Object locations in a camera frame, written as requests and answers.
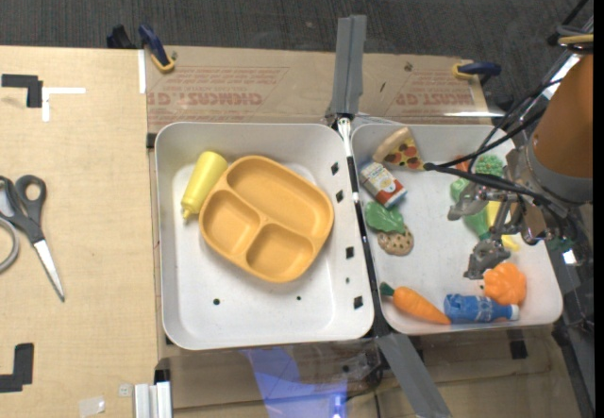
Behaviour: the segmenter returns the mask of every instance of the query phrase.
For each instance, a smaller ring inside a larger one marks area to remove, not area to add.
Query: white bottle cap
[[[515,304],[510,304],[510,308],[512,308],[512,315],[510,316],[510,321],[517,321],[520,319],[520,308]]]

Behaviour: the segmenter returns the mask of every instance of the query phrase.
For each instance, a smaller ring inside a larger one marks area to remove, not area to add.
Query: white tray
[[[327,194],[334,208],[333,228],[300,278],[274,284],[251,276],[206,245],[196,219],[183,223],[180,199],[206,150],[229,163],[248,155],[274,159]],[[345,341],[368,332],[374,320],[371,291],[346,154],[334,130],[323,125],[174,123],[157,136],[156,167],[162,319],[173,343],[208,350]]]
[[[408,125],[424,161],[443,163],[458,155],[478,149],[491,126],[486,125]],[[394,133],[399,125],[367,124],[358,127],[352,136],[352,146],[358,171],[369,162],[379,144]],[[503,136],[500,132],[495,139]],[[513,148],[505,142],[489,152],[505,161]],[[483,280],[463,277],[477,236],[462,220],[448,221],[446,215],[453,204],[450,184],[455,176],[436,172],[414,172],[408,169],[392,171],[407,188],[407,195],[397,205],[415,239],[413,250],[404,257],[392,256],[378,245],[377,234],[368,228],[369,243],[376,265],[377,284],[381,280],[391,286],[415,289],[443,310],[448,293],[484,295]],[[373,197],[360,191],[361,202]],[[520,319],[503,323],[463,324],[443,326],[425,323],[397,310],[390,298],[382,300],[384,317],[394,329],[409,335],[437,334],[489,327],[537,326],[550,324],[562,313],[562,295],[543,242],[530,246],[514,236],[520,250],[512,253],[510,262],[527,276],[527,298],[520,306]]]

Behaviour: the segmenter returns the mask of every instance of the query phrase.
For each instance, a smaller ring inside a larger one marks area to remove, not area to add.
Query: yellow mustard bottle
[[[191,215],[199,213],[208,193],[227,170],[227,167],[227,161],[213,151],[204,151],[199,156],[189,178],[187,189],[180,200],[182,217],[185,220]]]

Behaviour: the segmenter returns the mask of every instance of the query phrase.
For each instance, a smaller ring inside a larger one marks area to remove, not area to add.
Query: can label
[[[361,185],[386,209],[407,193],[403,184],[376,162],[369,163],[361,170]]]

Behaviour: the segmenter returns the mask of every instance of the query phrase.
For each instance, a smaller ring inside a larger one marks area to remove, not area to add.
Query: scissors blade
[[[44,270],[48,275],[55,291],[59,295],[59,299],[65,302],[65,293],[63,292],[63,286],[60,285],[59,274],[57,272],[57,267],[55,267],[55,262],[50,255],[50,249],[48,248],[48,243],[46,240],[41,240],[34,243],[34,247],[38,252],[38,257],[42,261],[42,265],[44,266]]]

